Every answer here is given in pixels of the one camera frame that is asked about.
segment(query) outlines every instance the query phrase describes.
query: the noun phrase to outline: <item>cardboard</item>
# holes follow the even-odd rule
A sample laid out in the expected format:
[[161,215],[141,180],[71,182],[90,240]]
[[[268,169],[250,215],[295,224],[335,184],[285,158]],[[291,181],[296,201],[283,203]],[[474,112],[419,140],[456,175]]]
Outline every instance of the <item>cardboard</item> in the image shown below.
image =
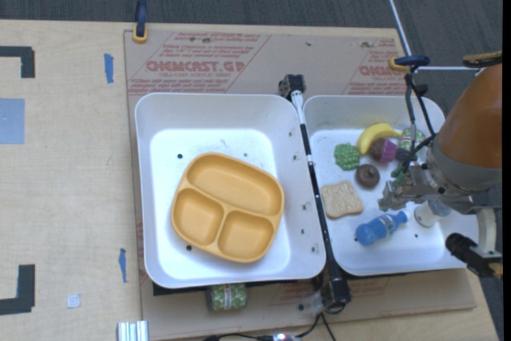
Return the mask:
[[[298,305],[313,292],[307,280],[250,287],[242,310],[209,311],[204,291],[153,295],[144,270],[143,224],[133,110],[152,92],[277,93],[287,74],[303,74],[304,97],[328,94],[403,95],[401,73],[386,62],[402,55],[395,30],[345,35],[264,34],[245,30],[151,30],[144,45],[125,32],[137,239],[143,319],[151,340],[246,332],[311,324]],[[352,301],[331,322],[475,307],[462,270],[350,280]]]

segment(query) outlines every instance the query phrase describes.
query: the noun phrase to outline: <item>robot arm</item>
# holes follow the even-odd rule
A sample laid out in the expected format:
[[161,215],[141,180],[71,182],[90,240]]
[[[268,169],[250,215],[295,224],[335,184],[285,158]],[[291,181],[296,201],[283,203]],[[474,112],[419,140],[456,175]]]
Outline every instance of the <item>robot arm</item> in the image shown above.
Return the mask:
[[[499,57],[500,61],[490,60],[493,64],[466,88],[440,131],[417,146],[415,152],[422,145],[427,147],[426,162],[411,164],[412,152],[409,160],[393,172],[394,179],[386,182],[383,198],[378,201],[383,211],[403,208],[410,201],[420,204],[415,217],[425,226],[431,226],[435,218],[451,209],[475,213],[479,243],[454,233],[447,238],[446,246],[479,276],[502,275],[501,255],[495,251],[495,209],[476,205],[471,196],[502,182],[501,53]],[[390,67],[402,69],[399,62],[391,59]],[[416,68],[405,76],[407,83]]]

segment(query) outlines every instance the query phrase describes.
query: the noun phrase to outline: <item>white tray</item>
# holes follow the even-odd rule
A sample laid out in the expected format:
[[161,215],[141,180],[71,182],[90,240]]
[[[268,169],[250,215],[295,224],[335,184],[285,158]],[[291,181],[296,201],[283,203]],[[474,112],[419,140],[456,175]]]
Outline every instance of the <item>white tray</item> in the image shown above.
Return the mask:
[[[438,131],[444,115],[431,100],[424,99],[424,102],[433,128]],[[428,136],[420,106],[415,99],[413,103],[417,127]],[[337,144],[349,142],[356,145],[362,131],[377,122],[388,122],[395,129],[410,126],[403,97],[315,96],[305,103],[304,116],[319,187],[349,180],[357,188],[365,206],[358,215],[327,219],[335,259],[342,269],[357,276],[373,276],[465,267],[446,249],[446,237],[458,232],[477,242],[477,219],[455,211],[432,228],[424,228],[412,219],[393,235],[371,246],[364,247],[355,241],[355,229],[361,223],[382,215],[378,199],[382,197],[385,181],[390,180],[397,161],[382,165],[369,156],[362,157],[361,163],[376,165],[381,175],[375,188],[364,189],[355,182],[355,170],[343,171],[335,163],[334,149]],[[410,210],[415,206],[411,202],[407,204]]]
[[[325,250],[297,113],[276,95],[153,93],[135,108],[145,268],[162,287],[197,287],[319,274]],[[223,153],[275,176],[285,205],[260,260],[240,264],[190,247],[172,228],[172,198],[201,153]]]

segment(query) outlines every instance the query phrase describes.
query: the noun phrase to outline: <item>bread slice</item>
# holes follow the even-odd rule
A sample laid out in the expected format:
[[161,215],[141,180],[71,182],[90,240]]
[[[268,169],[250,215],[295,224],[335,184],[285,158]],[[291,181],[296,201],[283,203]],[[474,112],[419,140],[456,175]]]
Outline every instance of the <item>bread slice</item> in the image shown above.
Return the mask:
[[320,190],[325,212],[331,219],[344,215],[360,213],[364,203],[355,191],[353,184],[345,180],[338,184],[327,184]]

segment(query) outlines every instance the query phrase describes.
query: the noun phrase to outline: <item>black corner marker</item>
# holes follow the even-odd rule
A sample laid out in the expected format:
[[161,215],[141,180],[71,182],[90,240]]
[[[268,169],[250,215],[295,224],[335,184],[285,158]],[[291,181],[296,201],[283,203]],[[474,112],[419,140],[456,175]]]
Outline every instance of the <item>black corner marker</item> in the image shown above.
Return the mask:
[[31,312],[35,306],[35,264],[18,266],[18,291],[13,299],[0,299],[0,315]]
[[35,58],[32,47],[0,46],[0,57],[19,57],[22,60],[22,78],[35,78]]

